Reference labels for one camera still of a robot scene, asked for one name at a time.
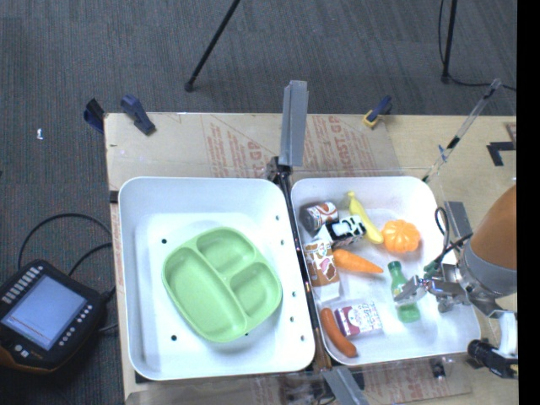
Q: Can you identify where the yellow banana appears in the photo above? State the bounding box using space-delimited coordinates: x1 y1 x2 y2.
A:
347 191 385 245

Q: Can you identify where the black and white carton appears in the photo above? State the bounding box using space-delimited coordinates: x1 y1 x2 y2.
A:
327 214 367 249

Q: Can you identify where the orange and white can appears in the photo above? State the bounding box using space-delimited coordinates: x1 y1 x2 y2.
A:
300 201 340 233

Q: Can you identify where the thin black rod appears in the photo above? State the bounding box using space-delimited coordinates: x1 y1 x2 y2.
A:
278 170 333 371

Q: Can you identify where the black block with thin wires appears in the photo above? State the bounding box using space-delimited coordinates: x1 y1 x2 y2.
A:
265 157 293 185

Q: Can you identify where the brown cardboard board red print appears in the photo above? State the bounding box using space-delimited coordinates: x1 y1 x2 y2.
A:
103 111 473 405

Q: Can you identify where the green bottle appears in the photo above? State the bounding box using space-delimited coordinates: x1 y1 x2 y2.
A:
387 261 422 324

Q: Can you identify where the black tripod leg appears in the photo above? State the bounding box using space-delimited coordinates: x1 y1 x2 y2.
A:
184 0 251 93
440 0 462 85

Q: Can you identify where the purple and white carton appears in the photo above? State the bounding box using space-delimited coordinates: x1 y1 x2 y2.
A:
333 301 385 339

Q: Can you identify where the orange sausage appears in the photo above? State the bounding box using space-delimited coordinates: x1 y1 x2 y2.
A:
319 307 359 359

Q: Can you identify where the black cylinder on white bracket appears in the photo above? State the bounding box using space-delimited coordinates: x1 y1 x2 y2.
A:
467 310 519 380

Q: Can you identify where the brown and white carton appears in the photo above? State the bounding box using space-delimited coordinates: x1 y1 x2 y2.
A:
302 238 342 301

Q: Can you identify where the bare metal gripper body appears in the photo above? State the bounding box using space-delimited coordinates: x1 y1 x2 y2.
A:
424 262 507 316

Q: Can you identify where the orange pumpkin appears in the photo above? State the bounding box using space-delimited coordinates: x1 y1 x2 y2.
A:
381 219 422 255

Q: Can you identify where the orange carrot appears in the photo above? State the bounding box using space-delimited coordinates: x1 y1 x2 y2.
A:
332 248 385 275

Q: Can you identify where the green divided plate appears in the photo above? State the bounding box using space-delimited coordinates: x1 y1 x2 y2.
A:
161 226 284 344

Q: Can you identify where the white plastic tray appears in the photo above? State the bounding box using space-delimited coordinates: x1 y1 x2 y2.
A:
117 176 316 382
289 175 483 367

